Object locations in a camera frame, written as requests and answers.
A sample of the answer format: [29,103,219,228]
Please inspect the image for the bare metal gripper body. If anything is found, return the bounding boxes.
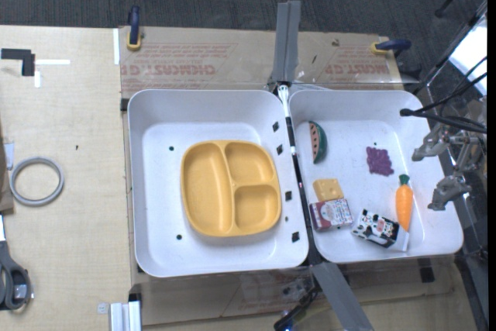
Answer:
[445,126,486,184]

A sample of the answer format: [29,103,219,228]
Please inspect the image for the orange carrot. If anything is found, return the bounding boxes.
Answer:
[394,173,415,233]

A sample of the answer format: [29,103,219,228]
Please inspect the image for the purple grapes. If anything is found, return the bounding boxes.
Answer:
[365,145,395,177]

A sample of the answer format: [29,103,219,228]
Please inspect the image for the white plastic tray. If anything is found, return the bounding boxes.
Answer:
[288,88,465,265]
[126,88,310,279]

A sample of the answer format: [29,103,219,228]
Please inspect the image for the black and white milk carton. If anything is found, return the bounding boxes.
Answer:
[350,208,411,253]

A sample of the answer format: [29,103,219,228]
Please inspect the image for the red and green watermelon slice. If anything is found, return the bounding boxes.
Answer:
[307,120,328,165]

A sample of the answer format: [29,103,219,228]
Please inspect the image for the yellow cheese wedge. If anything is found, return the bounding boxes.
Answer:
[312,178,345,203]

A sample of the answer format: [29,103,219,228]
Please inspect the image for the red and white carton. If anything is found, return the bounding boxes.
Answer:
[308,197,354,233]

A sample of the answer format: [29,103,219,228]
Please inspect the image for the yellow divided plate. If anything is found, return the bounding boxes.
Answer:
[180,140,283,239]

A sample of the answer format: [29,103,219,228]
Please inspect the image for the brown cardboard board red print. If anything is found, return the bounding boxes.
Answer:
[117,25,467,327]

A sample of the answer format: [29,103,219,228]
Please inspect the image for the grey tape ring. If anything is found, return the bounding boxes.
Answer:
[9,156,65,207]

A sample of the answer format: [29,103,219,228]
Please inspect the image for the grey handled scissors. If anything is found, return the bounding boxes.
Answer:
[0,239,33,312]

